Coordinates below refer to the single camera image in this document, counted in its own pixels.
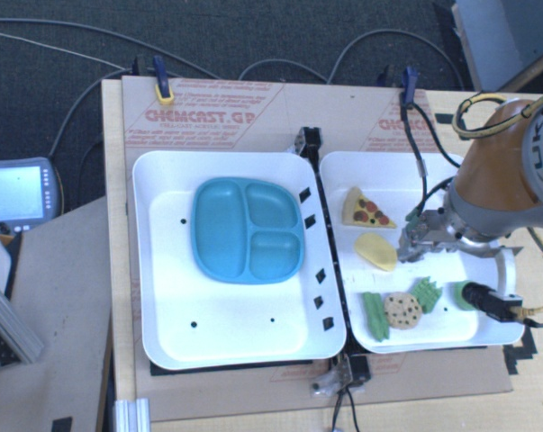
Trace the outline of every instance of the electronic device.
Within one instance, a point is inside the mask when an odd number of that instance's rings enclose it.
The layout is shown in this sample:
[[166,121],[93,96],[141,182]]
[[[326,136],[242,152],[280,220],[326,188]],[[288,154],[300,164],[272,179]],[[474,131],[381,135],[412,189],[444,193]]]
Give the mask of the electronic device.
[[0,160],[0,234],[32,229],[61,214],[55,168],[45,157]]

